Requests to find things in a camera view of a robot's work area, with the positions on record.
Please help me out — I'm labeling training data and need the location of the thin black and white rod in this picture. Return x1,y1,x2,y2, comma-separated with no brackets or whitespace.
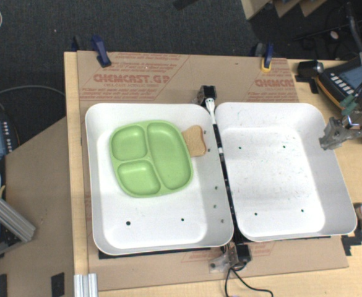
204,99,241,244

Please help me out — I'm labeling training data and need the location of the black block with thin wires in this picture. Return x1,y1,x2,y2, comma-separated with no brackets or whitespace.
234,243,252,264
198,85,217,102

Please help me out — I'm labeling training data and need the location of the green divided plate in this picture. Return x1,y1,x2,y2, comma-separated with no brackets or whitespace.
108,119,195,199

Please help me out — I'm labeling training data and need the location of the brown cardboard board red print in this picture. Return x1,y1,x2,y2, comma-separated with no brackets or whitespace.
76,50,350,292

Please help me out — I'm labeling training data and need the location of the tan toy bread slice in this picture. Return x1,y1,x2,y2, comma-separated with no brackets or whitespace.
181,124,208,158

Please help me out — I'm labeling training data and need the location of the white plastic tray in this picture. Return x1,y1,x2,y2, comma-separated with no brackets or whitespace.
84,103,235,256
213,101,358,243

